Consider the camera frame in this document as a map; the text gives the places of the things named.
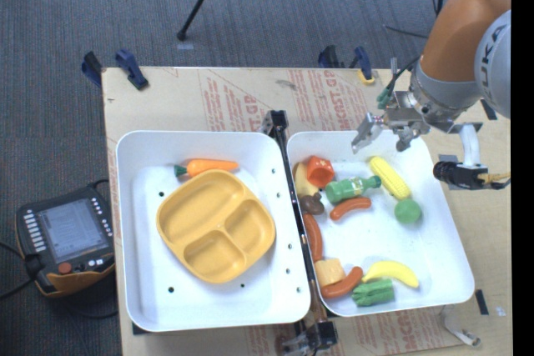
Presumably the green ball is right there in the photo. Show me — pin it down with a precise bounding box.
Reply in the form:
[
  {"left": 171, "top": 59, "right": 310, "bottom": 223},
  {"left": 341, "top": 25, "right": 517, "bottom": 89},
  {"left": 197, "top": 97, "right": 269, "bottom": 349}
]
[{"left": 394, "top": 198, "right": 423, "bottom": 225}]

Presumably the orange sausage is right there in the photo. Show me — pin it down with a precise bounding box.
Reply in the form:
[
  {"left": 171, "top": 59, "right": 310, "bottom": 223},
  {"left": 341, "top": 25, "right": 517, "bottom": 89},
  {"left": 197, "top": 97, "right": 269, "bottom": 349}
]
[
  {"left": 320, "top": 266, "right": 365, "bottom": 300},
  {"left": 329, "top": 196, "right": 373, "bottom": 222},
  {"left": 302, "top": 213, "right": 325, "bottom": 263}
]

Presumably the black cylinder on white bracket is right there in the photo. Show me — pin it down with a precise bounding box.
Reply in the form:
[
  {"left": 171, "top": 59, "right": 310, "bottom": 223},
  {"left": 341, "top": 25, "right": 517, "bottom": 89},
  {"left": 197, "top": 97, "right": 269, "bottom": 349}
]
[{"left": 432, "top": 122, "right": 490, "bottom": 191}]

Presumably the green asparagus bundle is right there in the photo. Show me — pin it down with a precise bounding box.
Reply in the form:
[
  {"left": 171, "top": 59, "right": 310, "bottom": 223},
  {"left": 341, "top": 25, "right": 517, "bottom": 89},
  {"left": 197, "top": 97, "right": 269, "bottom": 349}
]
[{"left": 350, "top": 278, "right": 395, "bottom": 308}]

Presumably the thin black and white rod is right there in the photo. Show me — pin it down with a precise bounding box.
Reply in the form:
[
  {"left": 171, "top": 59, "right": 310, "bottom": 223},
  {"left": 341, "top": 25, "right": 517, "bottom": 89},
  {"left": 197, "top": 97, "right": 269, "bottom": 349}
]
[{"left": 273, "top": 124, "right": 329, "bottom": 324}]

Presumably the brown cardboard board, red print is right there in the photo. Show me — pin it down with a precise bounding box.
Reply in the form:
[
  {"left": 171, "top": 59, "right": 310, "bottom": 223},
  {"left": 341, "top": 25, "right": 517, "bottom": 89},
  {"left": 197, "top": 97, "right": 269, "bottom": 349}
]
[{"left": 101, "top": 66, "right": 512, "bottom": 356}]

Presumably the brown mushroom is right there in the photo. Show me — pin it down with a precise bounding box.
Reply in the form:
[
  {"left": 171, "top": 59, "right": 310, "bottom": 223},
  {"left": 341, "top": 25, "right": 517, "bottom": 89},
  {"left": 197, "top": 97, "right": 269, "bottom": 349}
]
[{"left": 299, "top": 192, "right": 326, "bottom": 217}]

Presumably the beige potato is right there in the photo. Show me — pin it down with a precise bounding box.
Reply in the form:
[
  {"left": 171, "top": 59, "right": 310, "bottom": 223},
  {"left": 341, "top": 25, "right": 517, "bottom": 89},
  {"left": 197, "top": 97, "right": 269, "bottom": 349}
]
[{"left": 291, "top": 161, "right": 320, "bottom": 199}]

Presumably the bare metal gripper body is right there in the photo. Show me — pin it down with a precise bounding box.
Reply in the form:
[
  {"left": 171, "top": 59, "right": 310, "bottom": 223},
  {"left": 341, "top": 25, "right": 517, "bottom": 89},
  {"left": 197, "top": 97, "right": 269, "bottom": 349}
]
[{"left": 383, "top": 90, "right": 467, "bottom": 135}]

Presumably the orange cup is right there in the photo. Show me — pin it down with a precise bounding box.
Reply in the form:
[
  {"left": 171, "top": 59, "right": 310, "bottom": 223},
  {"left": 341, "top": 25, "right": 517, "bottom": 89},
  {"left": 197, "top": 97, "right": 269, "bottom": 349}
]
[{"left": 305, "top": 155, "right": 336, "bottom": 189}]

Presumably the white plastic tray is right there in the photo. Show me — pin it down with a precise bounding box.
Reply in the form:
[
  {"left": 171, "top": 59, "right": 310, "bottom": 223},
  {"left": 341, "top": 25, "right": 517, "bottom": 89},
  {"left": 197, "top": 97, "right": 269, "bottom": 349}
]
[
  {"left": 115, "top": 130, "right": 312, "bottom": 333},
  {"left": 286, "top": 130, "right": 476, "bottom": 318}
]

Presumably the yellow divided plate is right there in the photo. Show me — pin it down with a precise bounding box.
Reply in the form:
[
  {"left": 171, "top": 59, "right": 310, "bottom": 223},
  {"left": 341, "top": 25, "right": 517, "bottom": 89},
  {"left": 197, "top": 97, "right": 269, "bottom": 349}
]
[{"left": 155, "top": 168, "right": 277, "bottom": 285}]

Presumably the orange carrot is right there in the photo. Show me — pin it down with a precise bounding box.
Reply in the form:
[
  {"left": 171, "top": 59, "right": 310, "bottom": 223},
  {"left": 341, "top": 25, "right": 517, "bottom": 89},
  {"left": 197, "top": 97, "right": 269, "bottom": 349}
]
[{"left": 173, "top": 158, "right": 240, "bottom": 179}]

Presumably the yellow corn cob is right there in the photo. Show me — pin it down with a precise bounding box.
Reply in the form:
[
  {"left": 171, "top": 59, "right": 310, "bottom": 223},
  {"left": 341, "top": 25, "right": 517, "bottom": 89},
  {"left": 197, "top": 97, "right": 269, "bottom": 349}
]
[{"left": 368, "top": 155, "right": 412, "bottom": 202}]

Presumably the green bottle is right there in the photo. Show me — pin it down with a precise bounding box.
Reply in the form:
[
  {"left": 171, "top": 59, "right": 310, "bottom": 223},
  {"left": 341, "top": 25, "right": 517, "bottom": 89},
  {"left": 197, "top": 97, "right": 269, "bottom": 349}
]
[{"left": 324, "top": 175, "right": 383, "bottom": 205}]

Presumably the yellow banana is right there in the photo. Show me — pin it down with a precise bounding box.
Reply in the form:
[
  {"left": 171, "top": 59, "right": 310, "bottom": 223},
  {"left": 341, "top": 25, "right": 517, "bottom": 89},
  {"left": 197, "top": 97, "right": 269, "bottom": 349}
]
[{"left": 360, "top": 260, "right": 421, "bottom": 290}]

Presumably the yellow cheese block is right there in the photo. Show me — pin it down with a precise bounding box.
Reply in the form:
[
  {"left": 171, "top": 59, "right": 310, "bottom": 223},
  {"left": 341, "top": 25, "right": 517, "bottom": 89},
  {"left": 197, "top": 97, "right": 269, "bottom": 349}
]
[{"left": 313, "top": 257, "right": 347, "bottom": 288}]

